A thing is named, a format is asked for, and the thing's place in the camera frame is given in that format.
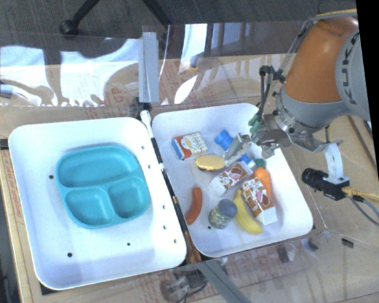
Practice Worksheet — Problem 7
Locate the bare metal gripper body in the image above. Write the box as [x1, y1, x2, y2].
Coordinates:
[249, 108, 316, 161]

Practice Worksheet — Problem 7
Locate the white bottle with blue cap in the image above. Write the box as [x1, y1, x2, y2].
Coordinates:
[205, 153, 261, 199]

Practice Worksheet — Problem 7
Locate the tan round biscuit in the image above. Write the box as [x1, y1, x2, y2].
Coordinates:
[194, 152, 228, 175]

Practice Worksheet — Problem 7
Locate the orange carrot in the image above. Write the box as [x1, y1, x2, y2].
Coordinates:
[251, 157, 276, 209]

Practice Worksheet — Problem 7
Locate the red and yellow carton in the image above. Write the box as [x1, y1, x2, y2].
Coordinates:
[170, 131, 210, 162]

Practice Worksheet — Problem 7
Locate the white and brown carton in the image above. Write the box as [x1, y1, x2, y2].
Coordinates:
[238, 175, 280, 229]

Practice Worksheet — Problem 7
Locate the small can with grey lid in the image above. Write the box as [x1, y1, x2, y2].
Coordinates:
[205, 197, 241, 232]

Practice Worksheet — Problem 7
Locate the orange sausage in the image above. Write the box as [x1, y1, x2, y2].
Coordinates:
[180, 186, 208, 227]

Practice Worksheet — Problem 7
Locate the yellow banana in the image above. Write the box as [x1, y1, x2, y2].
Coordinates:
[230, 186, 265, 238]

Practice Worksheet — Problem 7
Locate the white plastic tray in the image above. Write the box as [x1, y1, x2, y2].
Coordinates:
[5, 106, 192, 295]
[148, 93, 317, 265]

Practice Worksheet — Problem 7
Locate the blue divided plate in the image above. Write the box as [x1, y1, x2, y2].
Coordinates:
[52, 139, 155, 234]

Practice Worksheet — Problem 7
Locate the brown cardboard board red print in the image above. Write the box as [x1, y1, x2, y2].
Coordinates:
[0, 33, 340, 303]

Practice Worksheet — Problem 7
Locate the black chair base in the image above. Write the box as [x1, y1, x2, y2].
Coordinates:
[55, 0, 198, 40]

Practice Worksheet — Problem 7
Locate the black cylinder on white bracket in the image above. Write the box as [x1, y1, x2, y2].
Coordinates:
[296, 140, 353, 206]

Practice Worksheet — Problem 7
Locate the black block with thin wires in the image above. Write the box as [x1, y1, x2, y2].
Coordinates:
[159, 268, 210, 302]

